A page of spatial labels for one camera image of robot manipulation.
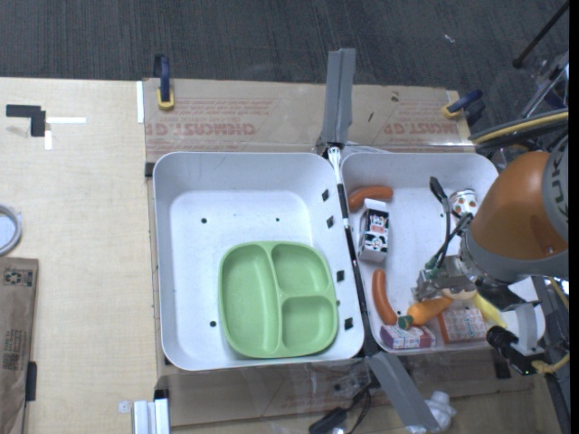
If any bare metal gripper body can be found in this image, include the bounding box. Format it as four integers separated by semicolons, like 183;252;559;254
421;255;479;292

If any orange carrot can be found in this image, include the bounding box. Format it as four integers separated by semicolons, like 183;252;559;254
396;296;454;331

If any orange sausage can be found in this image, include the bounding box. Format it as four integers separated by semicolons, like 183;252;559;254
371;268;400;326
346;184;395;212

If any orange and white packet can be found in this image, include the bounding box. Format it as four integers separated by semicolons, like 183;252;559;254
435;307;489;344

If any white plastic tray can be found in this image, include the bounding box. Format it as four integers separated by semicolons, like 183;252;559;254
339;151;546;357
152;151;366;373

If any pink and white box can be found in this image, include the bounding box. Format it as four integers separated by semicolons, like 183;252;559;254
379;324;437;351

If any yellow banana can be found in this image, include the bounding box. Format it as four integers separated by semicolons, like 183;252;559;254
471;292;508;330

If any white cow print carton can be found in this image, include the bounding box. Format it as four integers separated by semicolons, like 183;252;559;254
357;197;392;263

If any white crumpled paper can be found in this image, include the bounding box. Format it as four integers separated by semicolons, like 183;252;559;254
423;390;457;432

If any green divided plate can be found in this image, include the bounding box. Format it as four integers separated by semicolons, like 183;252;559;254
217;240;341;360

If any brown cardboard board red print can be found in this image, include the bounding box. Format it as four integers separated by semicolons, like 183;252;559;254
142;77;539;428

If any clear tape roll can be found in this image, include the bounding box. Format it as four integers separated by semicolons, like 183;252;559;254
0;203;24;258

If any brown paper bag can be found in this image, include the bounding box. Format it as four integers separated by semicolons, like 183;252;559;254
0;256;40;434

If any black cylinder on white bracket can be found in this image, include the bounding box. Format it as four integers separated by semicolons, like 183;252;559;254
486;303;546;377

